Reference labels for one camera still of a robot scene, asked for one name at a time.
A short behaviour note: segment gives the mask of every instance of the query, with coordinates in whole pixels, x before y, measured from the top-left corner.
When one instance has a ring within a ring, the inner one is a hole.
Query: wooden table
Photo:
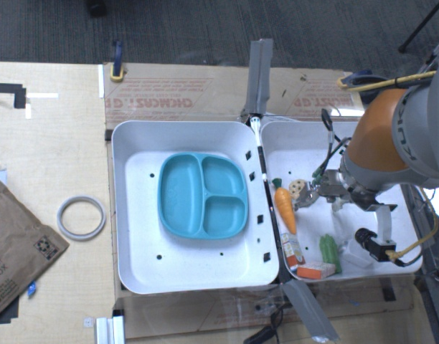
[[[176,70],[183,72],[183,67]],[[246,68],[241,73],[246,77]],[[105,101],[100,98],[99,81],[98,65],[0,62],[0,82],[23,84],[27,94],[58,94],[57,99],[31,99],[30,119],[26,119],[25,110],[14,109],[13,95],[0,94],[0,163],[7,168],[7,186],[43,224],[56,230],[58,208],[78,194],[99,199],[108,221],[111,219]],[[246,85],[235,89],[239,91],[236,97],[245,100]],[[67,210],[64,222],[71,230],[85,233],[98,219],[92,206],[78,204]],[[107,223],[90,241],[70,241],[66,253],[37,280],[35,295],[21,295],[19,317],[0,325],[0,344],[94,343],[89,324],[97,317],[110,317],[115,303],[114,277],[112,229]],[[378,308],[375,313],[343,316],[336,314],[339,296],[332,297],[330,305],[330,295],[326,295],[324,307],[330,307],[331,322],[344,343],[434,342],[420,294],[411,277],[408,280],[408,285],[399,286],[412,304],[401,310],[381,312]],[[129,342],[241,343],[258,330],[242,328]],[[280,340],[313,343],[300,321],[285,324]]]

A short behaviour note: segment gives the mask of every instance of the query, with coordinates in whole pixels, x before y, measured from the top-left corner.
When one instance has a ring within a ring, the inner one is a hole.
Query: blue plate
[[[248,197],[242,171],[224,157],[184,152],[161,167],[159,217],[173,234],[193,239],[224,239],[244,228]]]

